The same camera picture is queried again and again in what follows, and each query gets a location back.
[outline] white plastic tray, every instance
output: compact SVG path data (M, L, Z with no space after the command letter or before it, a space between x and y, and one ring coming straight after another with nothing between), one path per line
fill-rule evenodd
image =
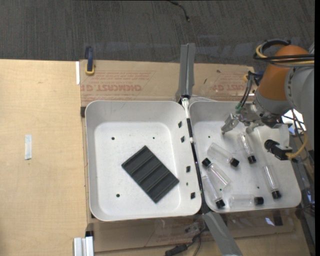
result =
M86 107L85 122L89 204L97 219L108 222L190 216L199 211L201 196L186 115L178 103L94 101ZM158 203L121 166L143 146L179 179Z
M239 123L236 128L222 135L221 127L230 113L234 113L236 102L218 102L218 101L197 101L190 105L190 119L192 123L193 137L195 142L196 154L200 165L200 170L205 171L201 164L202 160L207 158L207 150L211 143L215 142L229 152L233 153L235 158L240 161L238 168L218 160L216 163L231 179L231 184L227 190L222 191L225 207L218 209L216 204L209 200L208 206L215 212L242 212L258 209L280 209L296 207L301 201L301 191L295 176L292 164L289 160L281 161L264 149L263 145L267 139L280 141L280 132L278 129L271 129L267 126L260 126L251 133L251 145L255 151L257 162L249 164L244 155L244 150L238 144L237 136L244 132L246 127ZM273 165L275 174L279 181L279 191L282 197L273 200L264 180L261 169L261 159L265 157L268 164ZM230 208L229 197L232 194L252 194L264 198L264 205L259 207Z

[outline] black cap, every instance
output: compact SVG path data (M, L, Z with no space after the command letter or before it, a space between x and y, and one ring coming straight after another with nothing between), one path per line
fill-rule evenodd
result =
M233 167L237 167L239 165L239 160L235 159L235 158L232 158L230 160L230 165L232 165Z
M225 206L225 202L222 199L220 199L219 201L216 201L215 204L216 206L218 206L218 209Z
M203 164L205 167L208 167L209 165L211 165L211 161L210 161L208 158L206 158L206 159L204 159L204 160L202 161L202 164Z
M256 205L256 206L261 206L261 205L263 205L264 204L264 198L262 197L262 196L256 196L255 198L254 198L254 204Z
M280 194L279 190L273 191L273 192L272 192L272 197L273 197L273 199L279 199L279 198L281 198L281 194Z
M254 155L249 156L249 157L248 157L248 160L249 160L249 164L250 164L250 165L252 165L252 164L254 164L254 163L257 162L257 160L256 160L256 158L255 158Z

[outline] glass vial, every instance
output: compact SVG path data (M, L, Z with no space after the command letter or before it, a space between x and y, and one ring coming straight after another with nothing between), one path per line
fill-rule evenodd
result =
M206 158L202 161L202 164L205 166L206 171L212 174L215 183L220 186L221 189L224 189L231 183L231 179L220 169L215 163Z
M253 194L232 194L229 198L230 208L255 207L263 204L264 198Z
M218 159L222 162L232 165L233 167L237 167L239 165L239 161L233 157L233 155L220 147L216 143L212 143L207 151L207 154L210 158Z
M281 198L279 192L279 183L272 165L265 165L263 168L263 179L269 191L272 194L273 199Z
M244 148L245 155L248 158L249 164L256 163L257 160L256 160L255 154L252 150L252 147L249 143L249 138L248 138L247 133L241 132L239 134L239 138L240 138L241 146Z
M209 197L208 200L213 200L218 209L225 206L220 190L215 189L215 181L211 178L210 173L206 172L202 177L202 185L205 194Z

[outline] blue and yellow clamp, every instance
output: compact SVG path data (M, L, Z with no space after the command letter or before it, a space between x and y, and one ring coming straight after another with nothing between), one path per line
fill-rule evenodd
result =
M88 76L91 76L95 73L93 51L94 50L91 46L87 46L85 48L84 58L88 60L88 62L85 64L85 73Z

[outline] clear plastic tube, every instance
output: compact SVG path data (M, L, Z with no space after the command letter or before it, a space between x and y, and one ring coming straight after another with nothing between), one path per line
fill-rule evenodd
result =
M256 207L263 204L264 198L253 194L232 194L229 198L230 208Z
M216 143L212 143L207 151L207 154L212 159L218 159L221 162L225 162L227 164L232 165L233 167L237 167L239 161L234 158L234 156L227 151L226 149L222 148Z
M265 165L263 168L263 179L269 191L272 194L273 199L281 198L281 194L279 192L279 182L277 176L275 174L274 168L272 165Z
M241 132L239 134L239 141L241 146L244 148L245 155L248 158L249 164L254 164L257 162L255 154L252 150L252 147L249 143L249 138L246 132Z
M218 209L225 206L225 202L222 199L222 193L215 188L215 181L212 180L209 173L202 176L202 185L208 201L214 201Z
M212 174L214 182L220 189L224 189L231 183L231 179L220 169L220 167L215 163L211 163L208 158L204 159L202 164L205 166L206 171Z

